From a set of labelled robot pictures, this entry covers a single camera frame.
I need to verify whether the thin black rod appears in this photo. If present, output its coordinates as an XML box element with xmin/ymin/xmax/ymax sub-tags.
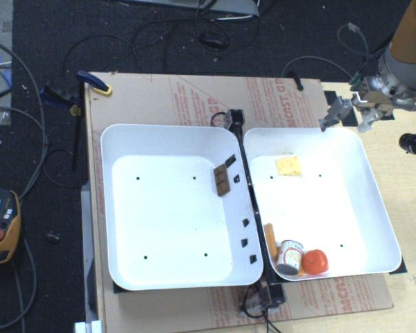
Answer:
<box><xmin>230</xmin><ymin>123</ymin><xmax>275</xmax><ymax>287</ymax></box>

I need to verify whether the white can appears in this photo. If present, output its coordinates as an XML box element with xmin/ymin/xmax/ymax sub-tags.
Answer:
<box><xmin>275</xmin><ymin>239</ymin><xmax>305</xmax><ymax>277</ymax></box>

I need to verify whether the brown cardboard board, red print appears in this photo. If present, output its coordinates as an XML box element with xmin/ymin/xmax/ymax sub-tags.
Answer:
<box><xmin>85</xmin><ymin>71</ymin><xmax>395</xmax><ymax>330</ymax></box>

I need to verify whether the brown chocolate bar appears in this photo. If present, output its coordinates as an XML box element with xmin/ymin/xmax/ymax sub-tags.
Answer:
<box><xmin>212</xmin><ymin>163</ymin><xmax>232</xmax><ymax>197</ymax></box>

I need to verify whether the white plastic tray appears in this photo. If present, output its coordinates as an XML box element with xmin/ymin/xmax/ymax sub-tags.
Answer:
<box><xmin>100</xmin><ymin>123</ymin><xmax>265</xmax><ymax>292</ymax></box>
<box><xmin>243</xmin><ymin>126</ymin><xmax>403</xmax><ymax>282</ymax></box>

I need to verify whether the black block with thin wires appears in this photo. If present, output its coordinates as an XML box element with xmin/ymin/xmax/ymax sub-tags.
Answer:
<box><xmin>224</xmin><ymin>108</ymin><xmax>245</xmax><ymax>130</ymax></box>
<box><xmin>257</xmin><ymin>282</ymin><xmax>286</xmax><ymax>309</ymax></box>

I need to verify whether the orange stick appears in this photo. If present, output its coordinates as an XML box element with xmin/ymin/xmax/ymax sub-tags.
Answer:
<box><xmin>263</xmin><ymin>222</ymin><xmax>279</xmax><ymax>257</ymax></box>

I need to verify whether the yellow cheese slice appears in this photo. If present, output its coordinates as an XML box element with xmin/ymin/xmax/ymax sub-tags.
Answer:
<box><xmin>275</xmin><ymin>155</ymin><xmax>303</xmax><ymax>178</ymax></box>

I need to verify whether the red tomato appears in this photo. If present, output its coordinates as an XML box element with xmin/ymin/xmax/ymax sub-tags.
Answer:
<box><xmin>302</xmin><ymin>248</ymin><xmax>329</xmax><ymax>275</ymax></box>

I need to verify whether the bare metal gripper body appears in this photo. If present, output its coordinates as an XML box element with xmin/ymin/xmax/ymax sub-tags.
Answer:
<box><xmin>351</xmin><ymin>76</ymin><xmax>416</xmax><ymax>117</ymax></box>

